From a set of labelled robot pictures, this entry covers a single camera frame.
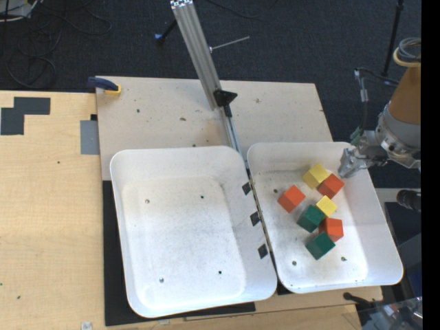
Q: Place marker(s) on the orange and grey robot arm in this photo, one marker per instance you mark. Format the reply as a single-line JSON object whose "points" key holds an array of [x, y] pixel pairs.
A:
{"points": [[407, 98]]}

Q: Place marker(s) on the pale wood board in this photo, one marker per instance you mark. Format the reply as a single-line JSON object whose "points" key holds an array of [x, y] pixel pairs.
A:
{"points": [[165, 115]]}

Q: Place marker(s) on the green cube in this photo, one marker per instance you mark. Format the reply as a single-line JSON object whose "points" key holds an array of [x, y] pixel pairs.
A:
{"points": [[310, 218], [319, 245]]}

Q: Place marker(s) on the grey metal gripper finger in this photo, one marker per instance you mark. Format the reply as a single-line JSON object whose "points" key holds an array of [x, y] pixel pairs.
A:
{"points": [[355, 168], [344, 162]]}

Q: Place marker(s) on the orange cube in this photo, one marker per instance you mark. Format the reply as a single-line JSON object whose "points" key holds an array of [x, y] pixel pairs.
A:
{"points": [[291, 198], [330, 185], [332, 229]]}

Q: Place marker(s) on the yellow cube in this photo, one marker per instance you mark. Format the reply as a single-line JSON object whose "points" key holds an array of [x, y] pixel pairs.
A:
{"points": [[314, 176], [326, 205]]}

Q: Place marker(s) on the white plastic tray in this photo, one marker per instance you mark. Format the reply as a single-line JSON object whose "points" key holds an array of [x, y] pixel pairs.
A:
{"points": [[182, 236], [371, 246]]}

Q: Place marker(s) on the black cylinder on white bracket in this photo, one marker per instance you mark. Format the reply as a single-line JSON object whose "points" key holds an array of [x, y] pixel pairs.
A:
{"points": [[409, 199]]}

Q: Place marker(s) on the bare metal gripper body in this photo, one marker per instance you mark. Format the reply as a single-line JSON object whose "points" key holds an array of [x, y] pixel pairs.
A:
{"points": [[374, 150]]}

